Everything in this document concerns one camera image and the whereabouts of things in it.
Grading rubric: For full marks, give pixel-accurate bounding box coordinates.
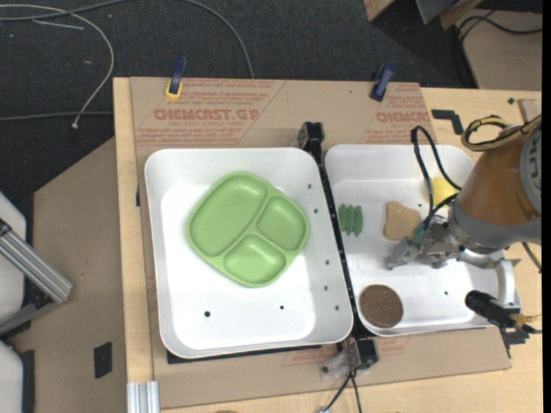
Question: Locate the black block with thin wires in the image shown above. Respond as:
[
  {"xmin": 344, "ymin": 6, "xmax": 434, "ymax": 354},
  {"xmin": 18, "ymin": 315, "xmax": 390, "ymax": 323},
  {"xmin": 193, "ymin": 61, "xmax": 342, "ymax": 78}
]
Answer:
[
  {"xmin": 298, "ymin": 120, "xmax": 325, "ymax": 152},
  {"xmin": 319, "ymin": 337, "xmax": 381, "ymax": 379}
]

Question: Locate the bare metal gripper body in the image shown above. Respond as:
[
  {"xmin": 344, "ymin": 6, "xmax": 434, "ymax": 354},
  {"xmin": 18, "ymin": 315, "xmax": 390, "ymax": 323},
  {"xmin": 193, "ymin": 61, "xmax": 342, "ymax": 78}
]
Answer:
[{"xmin": 412, "ymin": 215, "xmax": 506, "ymax": 271}]

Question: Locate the brown cardboard board red print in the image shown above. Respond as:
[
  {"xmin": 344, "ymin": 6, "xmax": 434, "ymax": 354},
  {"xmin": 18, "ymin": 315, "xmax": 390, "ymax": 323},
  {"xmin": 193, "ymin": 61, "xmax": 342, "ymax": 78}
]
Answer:
[{"xmin": 128, "ymin": 77, "xmax": 513, "ymax": 409}]

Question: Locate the green pea pod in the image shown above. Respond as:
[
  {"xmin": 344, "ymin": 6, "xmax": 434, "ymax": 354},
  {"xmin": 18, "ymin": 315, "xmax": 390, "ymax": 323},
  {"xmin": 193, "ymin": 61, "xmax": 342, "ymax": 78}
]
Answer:
[{"xmin": 337, "ymin": 203, "xmax": 365, "ymax": 237}]

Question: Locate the black cylinder on white bracket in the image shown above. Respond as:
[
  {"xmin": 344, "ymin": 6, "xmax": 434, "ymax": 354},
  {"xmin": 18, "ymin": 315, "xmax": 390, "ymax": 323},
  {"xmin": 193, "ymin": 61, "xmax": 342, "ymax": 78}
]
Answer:
[{"xmin": 464, "ymin": 257, "xmax": 523, "ymax": 329}]

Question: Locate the brown round biscuit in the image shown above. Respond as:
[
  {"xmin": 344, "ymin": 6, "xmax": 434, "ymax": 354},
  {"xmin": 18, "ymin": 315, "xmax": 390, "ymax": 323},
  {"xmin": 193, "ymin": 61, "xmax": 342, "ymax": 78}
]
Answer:
[{"xmin": 358, "ymin": 284, "xmax": 405, "ymax": 330}]

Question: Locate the white plastic tray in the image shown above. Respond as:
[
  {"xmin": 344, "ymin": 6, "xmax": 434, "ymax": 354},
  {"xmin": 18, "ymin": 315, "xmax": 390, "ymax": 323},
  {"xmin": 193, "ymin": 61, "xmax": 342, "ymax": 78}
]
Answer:
[
  {"xmin": 143, "ymin": 146, "xmax": 356, "ymax": 360},
  {"xmin": 323, "ymin": 143, "xmax": 523, "ymax": 338}
]

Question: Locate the green divided plate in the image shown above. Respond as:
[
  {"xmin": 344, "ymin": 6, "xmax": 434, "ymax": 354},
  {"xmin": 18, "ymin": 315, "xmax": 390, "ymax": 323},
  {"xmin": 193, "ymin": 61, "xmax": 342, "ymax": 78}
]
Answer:
[{"xmin": 185, "ymin": 170, "xmax": 312, "ymax": 289}]

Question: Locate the yellow block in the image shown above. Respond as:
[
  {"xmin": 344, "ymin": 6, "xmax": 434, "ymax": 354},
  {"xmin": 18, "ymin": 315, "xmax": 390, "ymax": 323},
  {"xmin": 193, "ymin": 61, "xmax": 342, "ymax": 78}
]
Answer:
[{"xmin": 430, "ymin": 176, "xmax": 460, "ymax": 208}]

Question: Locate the thin black rod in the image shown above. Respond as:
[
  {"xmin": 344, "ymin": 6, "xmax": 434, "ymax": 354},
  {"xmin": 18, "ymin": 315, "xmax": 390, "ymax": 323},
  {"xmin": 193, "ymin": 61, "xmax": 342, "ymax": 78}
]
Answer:
[{"xmin": 313, "ymin": 143, "xmax": 361, "ymax": 342}]

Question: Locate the tan bread slice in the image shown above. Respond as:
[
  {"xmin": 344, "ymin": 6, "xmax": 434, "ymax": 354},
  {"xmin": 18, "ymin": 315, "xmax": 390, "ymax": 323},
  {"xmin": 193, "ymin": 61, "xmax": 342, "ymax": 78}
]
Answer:
[{"xmin": 382, "ymin": 200, "xmax": 423, "ymax": 242}]

